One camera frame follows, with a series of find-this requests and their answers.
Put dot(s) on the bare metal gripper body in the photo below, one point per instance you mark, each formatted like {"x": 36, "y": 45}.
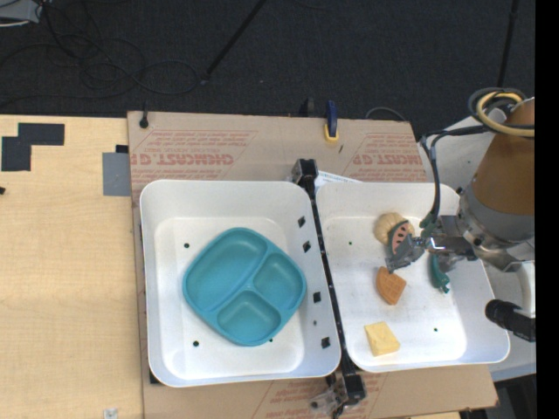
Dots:
{"x": 502, "y": 253}

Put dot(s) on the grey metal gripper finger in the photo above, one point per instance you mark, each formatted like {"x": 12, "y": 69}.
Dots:
{"x": 408, "y": 251}

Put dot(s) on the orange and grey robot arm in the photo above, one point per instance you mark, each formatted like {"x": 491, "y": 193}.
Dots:
{"x": 506, "y": 177}

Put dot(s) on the pink and green watermelon slice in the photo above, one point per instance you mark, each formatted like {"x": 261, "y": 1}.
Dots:
{"x": 399, "y": 236}

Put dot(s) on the beige toy bread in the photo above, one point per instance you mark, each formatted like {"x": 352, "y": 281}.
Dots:
{"x": 384, "y": 227}

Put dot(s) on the orange toy waffle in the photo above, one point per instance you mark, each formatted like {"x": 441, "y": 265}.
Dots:
{"x": 389, "y": 286}

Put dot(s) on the white plastic tray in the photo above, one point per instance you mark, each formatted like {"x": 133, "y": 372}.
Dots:
{"x": 419, "y": 321}
{"x": 166, "y": 277}

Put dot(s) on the thin black and white rod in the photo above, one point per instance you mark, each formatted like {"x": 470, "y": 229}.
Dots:
{"x": 328, "y": 273}

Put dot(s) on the yellow toy cheese wedge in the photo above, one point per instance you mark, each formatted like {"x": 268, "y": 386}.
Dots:
{"x": 382, "y": 339}

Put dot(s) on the white paper sheet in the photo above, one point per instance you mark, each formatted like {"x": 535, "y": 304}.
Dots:
{"x": 338, "y": 178}

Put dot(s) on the brown cardboard board red print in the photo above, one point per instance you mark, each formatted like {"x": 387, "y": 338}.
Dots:
{"x": 262, "y": 151}

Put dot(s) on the blue divided plate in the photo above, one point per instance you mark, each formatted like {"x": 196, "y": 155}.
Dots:
{"x": 231, "y": 273}

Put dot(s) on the black cylinder on white bracket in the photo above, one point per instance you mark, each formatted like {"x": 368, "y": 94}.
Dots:
{"x": 508, "y": 317}

